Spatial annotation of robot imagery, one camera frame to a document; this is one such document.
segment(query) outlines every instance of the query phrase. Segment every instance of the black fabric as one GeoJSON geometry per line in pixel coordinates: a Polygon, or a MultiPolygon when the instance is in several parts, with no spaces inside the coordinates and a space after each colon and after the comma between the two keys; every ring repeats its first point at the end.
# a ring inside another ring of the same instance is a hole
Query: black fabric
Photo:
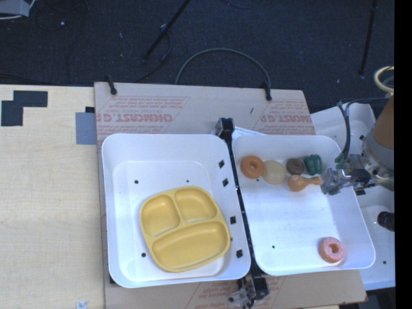
{"type": "Polygon", "coordinates": [[[373,0],[190,0],[142,61],[184,2],[38,0],[29,17],[0,20],[0,83],[92,86],[110,74],[174,84],[179,75],[183,85],[259,88],[268,76],[271,88],[302,90],[311,113],[385,95],[373,73],[395,63],[395,0],[375,9],[373,0]]]}

